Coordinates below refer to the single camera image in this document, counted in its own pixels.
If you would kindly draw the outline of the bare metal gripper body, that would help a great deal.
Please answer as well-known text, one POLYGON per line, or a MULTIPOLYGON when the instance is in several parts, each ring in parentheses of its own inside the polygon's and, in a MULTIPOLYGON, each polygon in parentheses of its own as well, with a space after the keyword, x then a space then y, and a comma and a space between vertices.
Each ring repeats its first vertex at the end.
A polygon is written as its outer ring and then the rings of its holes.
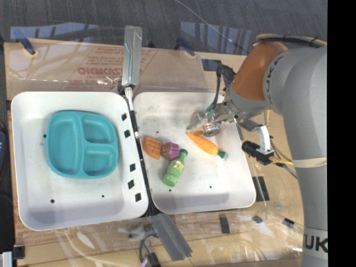
POLYGON ((212 103, 206 110, 209 123, 235 123, 247 131, 260 127, 260 124, 253 120, 253 116, 240 111, 232 102, 212 103))

